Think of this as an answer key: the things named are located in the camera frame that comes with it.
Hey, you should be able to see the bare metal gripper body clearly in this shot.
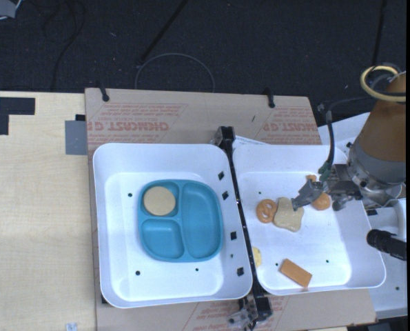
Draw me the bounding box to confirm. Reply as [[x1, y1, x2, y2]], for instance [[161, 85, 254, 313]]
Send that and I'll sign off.
[[323, 163, 405, 208]]

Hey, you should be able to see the orange doughnut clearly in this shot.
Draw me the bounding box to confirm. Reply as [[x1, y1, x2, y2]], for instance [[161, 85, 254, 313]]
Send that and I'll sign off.
[[310, 192, 331, 212]]

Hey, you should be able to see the beige bread slice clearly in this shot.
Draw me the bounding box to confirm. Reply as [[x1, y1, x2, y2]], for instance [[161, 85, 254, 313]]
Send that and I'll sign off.
[[272, 197, 305, 233]]

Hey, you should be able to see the white plastic tray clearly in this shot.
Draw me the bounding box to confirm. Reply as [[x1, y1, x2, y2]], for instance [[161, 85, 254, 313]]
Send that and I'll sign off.
[[92, 142, 254, 310], [232, 143, 387, 297]]

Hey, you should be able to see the thin black rod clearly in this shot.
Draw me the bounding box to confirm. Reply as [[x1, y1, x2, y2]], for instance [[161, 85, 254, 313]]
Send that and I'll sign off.
[[224, 139, 265, 300]]

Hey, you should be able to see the blue divided plate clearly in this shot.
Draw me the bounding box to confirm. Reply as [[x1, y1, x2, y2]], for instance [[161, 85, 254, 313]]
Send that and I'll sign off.
[[136, 179, 225, 263]]

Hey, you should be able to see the brown cardboard board red print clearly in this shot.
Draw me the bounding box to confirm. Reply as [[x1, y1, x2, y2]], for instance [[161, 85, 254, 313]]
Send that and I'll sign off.
[[84, 88, 378, 331]]

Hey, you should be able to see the beige round biscuit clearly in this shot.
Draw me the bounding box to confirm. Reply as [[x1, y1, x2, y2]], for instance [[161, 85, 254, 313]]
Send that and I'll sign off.
[[142, 185, 177, 217]]

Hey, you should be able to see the black cylinder on white bracket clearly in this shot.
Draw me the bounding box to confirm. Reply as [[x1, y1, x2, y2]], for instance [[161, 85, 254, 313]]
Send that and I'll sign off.
[[366, 198, 407, 262]]

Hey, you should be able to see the black block with thin wires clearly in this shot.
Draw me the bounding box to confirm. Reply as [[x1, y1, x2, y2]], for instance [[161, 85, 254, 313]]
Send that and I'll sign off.
[[214, 126, 236, 148], [252, 295, 273, 323]]

